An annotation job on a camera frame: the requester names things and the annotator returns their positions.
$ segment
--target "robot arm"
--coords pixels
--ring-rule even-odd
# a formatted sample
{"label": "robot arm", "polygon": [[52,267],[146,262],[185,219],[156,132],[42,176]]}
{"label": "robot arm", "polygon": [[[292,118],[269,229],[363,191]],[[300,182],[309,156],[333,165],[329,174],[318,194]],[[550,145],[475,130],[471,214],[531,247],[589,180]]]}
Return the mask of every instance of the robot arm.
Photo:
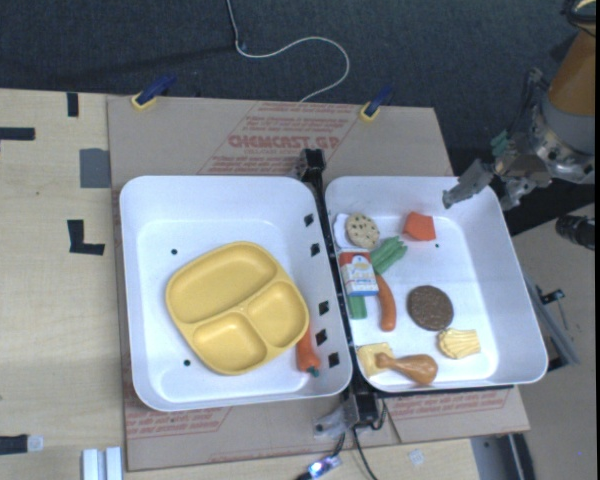
{"label": "robot arm", "polygon": [[[551,84],[531,70],[523,91],[521,110],[512,125],[491,141],[492,164],[475,160],[443,193],[446,208],[480,192],[498,176],[505,185],[503,210],[553,178],[572,183],[595,183],[595,51],[596,0],[567,0],[563,9],[579,29]],[[514,128],[525,110],[531,123]]]}

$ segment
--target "dark background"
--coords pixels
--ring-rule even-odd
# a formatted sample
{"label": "dark background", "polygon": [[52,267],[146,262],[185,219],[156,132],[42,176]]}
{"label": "dark background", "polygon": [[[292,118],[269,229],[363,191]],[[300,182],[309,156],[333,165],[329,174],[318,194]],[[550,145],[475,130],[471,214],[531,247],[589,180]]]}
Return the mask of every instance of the dark background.
{"label": "dark background", "polygon": [[[305,36],[338,42],[351,72],[311,101],[433,107],[456,174],[518,110],[524,78],[550,80],[575,29],[565,0],[232,0],[248,52]],[[160,75],[171,96],[298,101],[336,81],[341,53],[310,42],[267,60],[233,47],[225,0],[0,0],[0,88],[135,94]],[[505,217],[512,234],[593,202],[560,180]]]}

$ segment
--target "cardboard sheet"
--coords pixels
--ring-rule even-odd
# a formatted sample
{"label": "cardboard sheet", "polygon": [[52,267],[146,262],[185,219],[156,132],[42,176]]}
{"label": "cardboard sheet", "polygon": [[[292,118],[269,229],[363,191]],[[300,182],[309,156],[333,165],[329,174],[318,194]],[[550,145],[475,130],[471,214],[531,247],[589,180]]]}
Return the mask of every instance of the cardboard sheet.
{"label": "cardboard sheet", "polygon": [[[118,196],[127,181],[148,174],[292,174],[304,148],[324,151],[325,184],[345,175],[453,174],[433,109],[383,107],[371,123],[358,118],[359,110],[161,97],[139,112],[129,97],[108,97],[130,471],[333,449],[333,440],[314,437],[313,420],[335,410],[339,396],[177,413],[153,411],[139,401],[130,378]],[[528,429],[517,388],[388,399],[387,407],[392,424],[364,432],[364,446]],[[345,448],[351,446],[347,440]]]}

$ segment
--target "white tray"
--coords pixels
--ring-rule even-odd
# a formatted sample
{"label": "white tray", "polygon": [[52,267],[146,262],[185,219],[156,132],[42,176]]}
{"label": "white tray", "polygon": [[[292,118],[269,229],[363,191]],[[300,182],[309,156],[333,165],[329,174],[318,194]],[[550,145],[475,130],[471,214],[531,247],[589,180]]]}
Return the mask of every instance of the white tray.
{"label": "white tray", "polygon": [[[349,384],[353,367],[328,254],[304,184],[270,176],[144,176],[123,187],[120,210],[132,379],[145,404],[177,411],[306,399]],[[314,340],[318,377],[298,371],[295,348],[243,375],[215,373],[171,320],[170,277],[196,257],[241,240],[266,248],[302,293],[312,333],[327,338],[319,346]]]}
{"label": "white tray", "polygon": [[[386,238],[401,234],[410,211],[434,218],[437,239],[418,242],[402,235],[407,253],[383,275],[397,304],[395,330],[380,330],[376,297],[365,298],[366,319],[349,320],[356,347],[387,342],[396,357],[424,353],[438,363],[438,376],[429,387],[393,371],[369,377],[381,391],[524,384],[546,372],[546,348],[497,197],[485,189],[447,210],[442,193],[455,184],[452,177],[343,177],[327,187],[332,224],[338,214],[361,212],[376,221]],[[437,348],[437,332],[413,322],[406,298],[419,285],[434,285],[447,293],[455,312],[450,327],[476,329],[479,354],[447,358]]]}

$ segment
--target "gray floor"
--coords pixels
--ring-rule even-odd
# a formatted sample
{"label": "gray floor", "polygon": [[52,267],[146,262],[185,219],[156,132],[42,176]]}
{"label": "gray floor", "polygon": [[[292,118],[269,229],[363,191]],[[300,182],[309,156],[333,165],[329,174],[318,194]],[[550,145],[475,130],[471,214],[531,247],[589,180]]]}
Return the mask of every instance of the gray floor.
{"label": "gray floor", "polygon": [[[595,216],[594,205],[577,215]],[[537,480],[598,478],[596,423],[595,253],[561,238],[548,222],[514,238],[522,268],[543,293],[572,339],[580,363],[549,371],[521,387],[531,430],[525,434]]]}

